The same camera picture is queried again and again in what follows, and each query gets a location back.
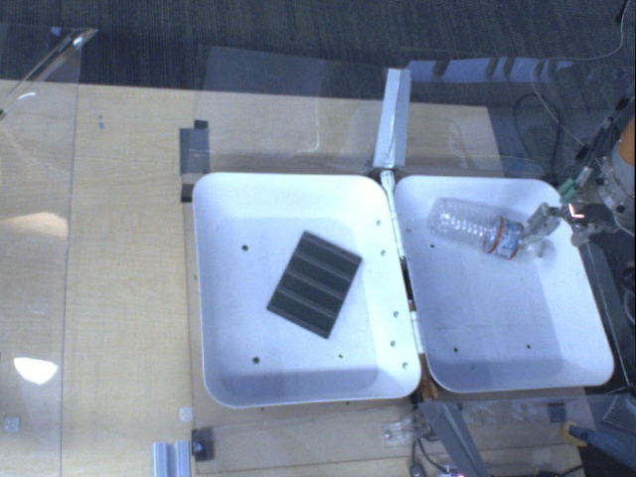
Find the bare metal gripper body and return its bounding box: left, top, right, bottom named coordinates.
left=559, top=201, right=623, bottom=237

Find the clear plastic bottle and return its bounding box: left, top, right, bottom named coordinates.
left=426, top=196, right=554, bottom=263

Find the white plastic tray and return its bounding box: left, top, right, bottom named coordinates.
left=191, top=171, right=423, bottom=410
left=392, top=174, right=616, bottom=395

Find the dark grey ribbed block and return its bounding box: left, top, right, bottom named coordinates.
left=265, top=230, right=364, bottom=341

